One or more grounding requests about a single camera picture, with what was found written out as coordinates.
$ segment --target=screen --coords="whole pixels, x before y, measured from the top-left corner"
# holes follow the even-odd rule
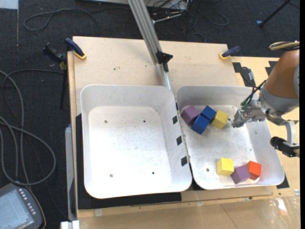
[[[32,223],[34,219],[17,190],[0,197],[0,229],[22,229]]]

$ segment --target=metal pole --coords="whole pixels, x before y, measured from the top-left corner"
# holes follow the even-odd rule
[[[144,0],[128,0],[132,9],[132,13],[138,24],[142,37],[151,55],[154,64],[159,64],[157,53],[162,52],[156,31],[153,26],[153,21],[150,18]],[[164,70],[163,64],[160,64],[163,76],[163,84],[172,91],[171,79],[169,72]]]
[[[261,23],[259,23],[259,25],[260,25],[261,27],[263,27],[263,26],[266,24],[266,22],[267,22],[268,20],[270,20],[276,13],[279,12],[279,10],[281,10],[284,6],[286,6],[286,4],[288,4],[290,1],[291,1],[291,0],[287,0],[286,2],[284,2],[277,10],[275,10],[271,15],[269,15],[268,18],[266,18],[264,21],[262,21]]]

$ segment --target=blue cube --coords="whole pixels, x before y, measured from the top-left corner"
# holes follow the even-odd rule
[[[212,109],[210,106],[206,106],[202,112],[201,115],[205,118],[207,118],[209,121],[211,121],[214,116],[216,115],[216,111],[214,109]]]
[[[191,129],[201,135],[209,123],[210,121],[207,118],[203,117],[202,115],[198,115]]]

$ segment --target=yellow cube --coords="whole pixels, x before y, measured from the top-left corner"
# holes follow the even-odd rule
[[[218,110],[211,124],[219,129],[223,129],[225,124],[227,124],[227,120],[229,115],[225,112]]]
[[[231,158],[220,158],[217,161],[217,174],[229,176],[234,172],[234,162]]]

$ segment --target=orange cube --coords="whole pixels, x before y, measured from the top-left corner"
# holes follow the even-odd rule
[[[248,171],[250,173],[250,179],[256,180],[261,175],[262,172],[262,165],[259,163],[256,163],[254,161],[249,161],[246,164],[246,167],[248,168]]]

